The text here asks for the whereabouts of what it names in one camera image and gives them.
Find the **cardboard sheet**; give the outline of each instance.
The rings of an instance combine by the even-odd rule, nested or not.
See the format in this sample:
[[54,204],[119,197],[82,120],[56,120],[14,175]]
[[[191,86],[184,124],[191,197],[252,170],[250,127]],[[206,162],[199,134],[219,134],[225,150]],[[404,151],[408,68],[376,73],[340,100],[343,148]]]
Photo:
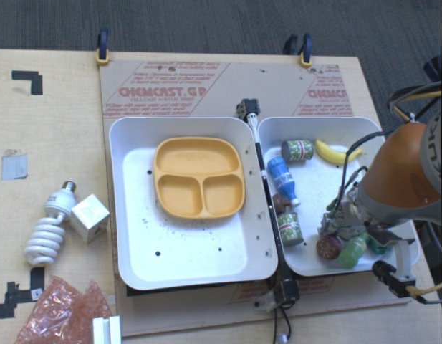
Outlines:
[[[126,116],[233,116],[244,98],[259,100],[259,121],[283,116],[352,116],[339,67],[110,61],[100,67],[100,79],[117,313],[122,320],[122,334],[127,337],[272,319],[271,313],[254,307],[255,299],[268,291],[265,282],[127,296],[127,287],[117,270],[110,127]],[[299,286],[301,298],[289,310],[289,316],[410,302],[392,295],[371,272],[305,278],[299,280]]]

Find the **black tape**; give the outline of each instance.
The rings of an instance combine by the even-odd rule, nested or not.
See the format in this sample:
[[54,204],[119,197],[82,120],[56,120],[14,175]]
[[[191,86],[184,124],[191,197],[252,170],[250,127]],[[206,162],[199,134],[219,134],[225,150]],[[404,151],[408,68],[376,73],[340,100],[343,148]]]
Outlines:
[[28,72],[22,70],[12,70],[13,80],[30,80],[32,83],[31,94],[42,95],[42,75],[38,72]]
[[34,301],[33,291],[44,290],[44,268],[34,267],[30,272],[29,290],[19,290],[15,282],[7,283],[7,292],[4,295],[4,303],[0,303],[0,318],[15,317],[14,310],[18,303]]

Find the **gray carpet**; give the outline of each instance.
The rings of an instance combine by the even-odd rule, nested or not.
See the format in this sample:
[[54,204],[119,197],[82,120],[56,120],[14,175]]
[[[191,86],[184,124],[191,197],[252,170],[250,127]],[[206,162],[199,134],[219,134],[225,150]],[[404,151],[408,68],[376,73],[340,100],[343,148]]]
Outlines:
[[126,52],[280,55],[309,32],[313,55],[359,58],[384,130],[401,124],[390,94],[430,83],[423,65],[442,52],[442,0],[0,0],[0,49],[93,51],[103,26]]

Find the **green can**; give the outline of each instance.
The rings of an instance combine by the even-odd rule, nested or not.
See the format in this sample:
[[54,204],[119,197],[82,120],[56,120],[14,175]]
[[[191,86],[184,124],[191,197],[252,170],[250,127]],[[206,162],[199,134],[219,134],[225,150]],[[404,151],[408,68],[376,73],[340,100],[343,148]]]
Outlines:
[[297,213],[278,215],[278,227],[283,246],[294,246],[304,241]]
[[281,144],[281,155],[287,161],[307,161],[313,158],[313,143],[310,140],[287,140]]

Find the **yellow cable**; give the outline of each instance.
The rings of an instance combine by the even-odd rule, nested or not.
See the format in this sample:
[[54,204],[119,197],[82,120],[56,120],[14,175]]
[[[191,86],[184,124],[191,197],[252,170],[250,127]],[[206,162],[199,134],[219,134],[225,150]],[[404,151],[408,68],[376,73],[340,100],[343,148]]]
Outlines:
[[419,295],[425,295],[426,293],[434,292],[435,290],[441,290],[442,289],[442,283],[425,290],[422,290],[420,288],[415,287],[414,285],[408,285],[405,287],[407,289],[407,292],[410,293],[410,296],[417,297]]
[[442,96],[442,91],[436,90],[435,92],[421,93],[418,95],[410,95],[410,96],[404,98],[401,102],[407,101],[407,100],[420,100],[421,98],[441,97],[441,96]]
[[402,118],[406,123],[410,121],[410,117],[407,116],[399,107],[394,106],[393,107],[394,112]]

